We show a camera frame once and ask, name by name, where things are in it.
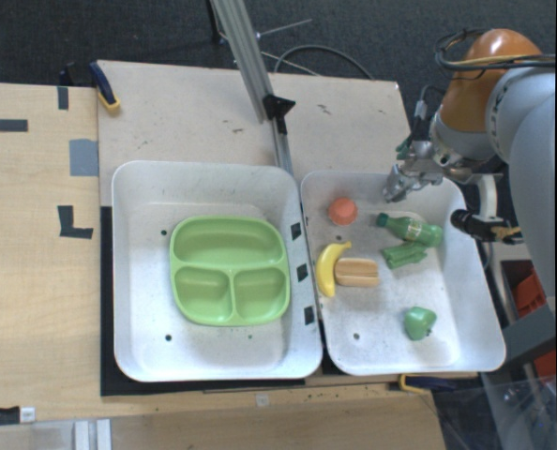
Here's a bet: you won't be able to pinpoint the green toy vegetable stalks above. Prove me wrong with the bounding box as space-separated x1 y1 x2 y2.
380 242 429 271

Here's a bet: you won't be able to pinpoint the green plastic bottle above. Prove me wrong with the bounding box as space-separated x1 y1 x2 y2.
375 212 444 248

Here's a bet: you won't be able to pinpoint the green toy pepper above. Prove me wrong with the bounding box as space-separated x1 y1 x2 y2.
403 306 439 342

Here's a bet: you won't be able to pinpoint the black cylinder on white bracket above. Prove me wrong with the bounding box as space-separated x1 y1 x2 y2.
449 173 524 246

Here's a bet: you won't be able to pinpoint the tan toy bread bun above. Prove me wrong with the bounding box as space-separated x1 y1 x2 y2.
333 257 381 289

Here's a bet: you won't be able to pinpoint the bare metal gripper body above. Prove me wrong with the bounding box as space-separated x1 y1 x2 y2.
397 140 474 187

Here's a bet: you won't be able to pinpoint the pale flat board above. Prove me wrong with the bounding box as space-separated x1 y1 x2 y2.
96 59 479 386

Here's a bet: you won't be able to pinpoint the green divided plate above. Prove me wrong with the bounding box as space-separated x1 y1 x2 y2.
169 215 292 327

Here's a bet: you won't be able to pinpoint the yellow banana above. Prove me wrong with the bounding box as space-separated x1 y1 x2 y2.
314 240 354 298

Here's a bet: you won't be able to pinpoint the white plastic tray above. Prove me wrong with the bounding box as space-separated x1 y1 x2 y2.
299 170 507 377
111 159 324 383

